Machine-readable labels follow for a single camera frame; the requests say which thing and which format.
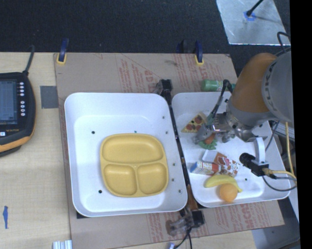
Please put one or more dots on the small blue and red carton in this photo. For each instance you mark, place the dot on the small blue and red carton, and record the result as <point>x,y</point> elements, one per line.
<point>203,168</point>

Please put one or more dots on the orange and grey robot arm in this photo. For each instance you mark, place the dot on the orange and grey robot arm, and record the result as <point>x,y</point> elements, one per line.
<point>250,89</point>

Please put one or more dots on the thin black rod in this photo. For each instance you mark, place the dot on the thin black rod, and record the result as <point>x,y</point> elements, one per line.
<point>177,138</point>

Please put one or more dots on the white plastic tray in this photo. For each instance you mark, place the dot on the white plastic tray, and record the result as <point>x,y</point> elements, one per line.
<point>251,189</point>
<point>87,150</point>

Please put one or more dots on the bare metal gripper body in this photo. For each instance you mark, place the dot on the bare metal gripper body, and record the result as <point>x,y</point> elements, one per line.
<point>227,123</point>

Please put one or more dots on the brown cardboard board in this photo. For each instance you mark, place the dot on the brown cardboard board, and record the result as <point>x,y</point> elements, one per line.
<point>97,72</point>

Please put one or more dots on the orange carrot with green leaves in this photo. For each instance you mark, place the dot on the orange carrot with green leaves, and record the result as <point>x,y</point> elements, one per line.
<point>210,139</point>

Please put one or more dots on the orange ball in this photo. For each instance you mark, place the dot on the orange ball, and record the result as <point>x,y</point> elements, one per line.
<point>228,193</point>

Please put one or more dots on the toy pizza slice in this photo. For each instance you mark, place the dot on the toy pizza slice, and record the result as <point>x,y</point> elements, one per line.
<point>193,125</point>

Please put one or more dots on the black cylinder on white bracket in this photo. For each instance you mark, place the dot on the black cylinder on white bracket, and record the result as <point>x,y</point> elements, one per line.
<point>258,163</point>

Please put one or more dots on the yellow divided plate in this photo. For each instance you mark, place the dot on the yellow divided plate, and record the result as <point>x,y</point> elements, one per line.
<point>132,148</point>

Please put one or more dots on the yellow banana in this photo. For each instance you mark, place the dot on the yellow banana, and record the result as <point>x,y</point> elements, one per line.
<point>217,180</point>

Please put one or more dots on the green bottle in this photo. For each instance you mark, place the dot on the green bottle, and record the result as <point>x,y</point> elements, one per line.
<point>211,85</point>

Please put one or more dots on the white and orange carton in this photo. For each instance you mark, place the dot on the white and orange carton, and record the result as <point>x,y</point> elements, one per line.
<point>226,163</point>

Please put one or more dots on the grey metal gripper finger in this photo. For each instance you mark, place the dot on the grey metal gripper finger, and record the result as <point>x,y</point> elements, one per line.
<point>201,133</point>
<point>227,138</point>

